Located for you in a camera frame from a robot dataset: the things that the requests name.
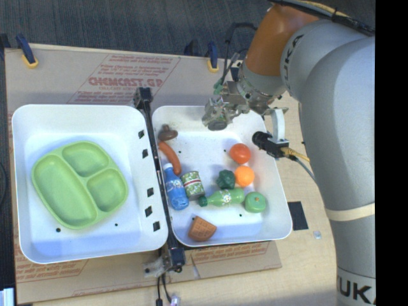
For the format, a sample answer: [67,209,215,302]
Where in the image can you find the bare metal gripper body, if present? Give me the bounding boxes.
[206,80,280,121]

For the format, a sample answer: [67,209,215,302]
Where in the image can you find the white plastic tray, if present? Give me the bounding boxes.
[11,103,170,265]
[151,105,293,248]

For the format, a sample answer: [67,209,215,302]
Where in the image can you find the red toy tomato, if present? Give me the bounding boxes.
[228,143,252,165]

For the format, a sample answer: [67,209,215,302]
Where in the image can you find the brown toy mushroom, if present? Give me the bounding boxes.
[157,124,179,142]

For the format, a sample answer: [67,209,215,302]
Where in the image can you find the green toy broccoli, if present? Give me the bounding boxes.
[215,169,237,191]

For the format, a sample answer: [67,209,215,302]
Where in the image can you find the orange toy sausage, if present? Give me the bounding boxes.
[157,140,183,176]

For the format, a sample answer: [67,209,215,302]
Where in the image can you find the orange toy orange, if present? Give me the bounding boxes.
[233,165,256,189]

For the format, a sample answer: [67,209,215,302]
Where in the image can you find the green and white can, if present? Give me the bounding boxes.
[180,170,206,201]

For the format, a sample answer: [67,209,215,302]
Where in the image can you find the green bottle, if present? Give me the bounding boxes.
[198,187,246,208]

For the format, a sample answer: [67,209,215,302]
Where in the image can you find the thin black rod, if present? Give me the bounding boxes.
[143,106,175,251]

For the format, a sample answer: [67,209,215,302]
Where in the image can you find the blue bottle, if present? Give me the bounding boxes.
[162,163,190,211]

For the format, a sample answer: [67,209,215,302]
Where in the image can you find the green toy apple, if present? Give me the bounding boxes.
[244,191,267,214]

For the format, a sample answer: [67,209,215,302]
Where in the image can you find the brown toy biscuit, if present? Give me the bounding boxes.
[187,215,218,243]

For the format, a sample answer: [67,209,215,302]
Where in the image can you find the brown cardboard board red print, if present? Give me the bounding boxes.
[3,43,283,305]

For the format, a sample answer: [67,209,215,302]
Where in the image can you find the green divided plate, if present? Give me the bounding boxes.
[31,140,130,230]

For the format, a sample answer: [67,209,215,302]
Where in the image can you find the black cylinder on white bracket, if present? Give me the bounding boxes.
[251,107,291,159]

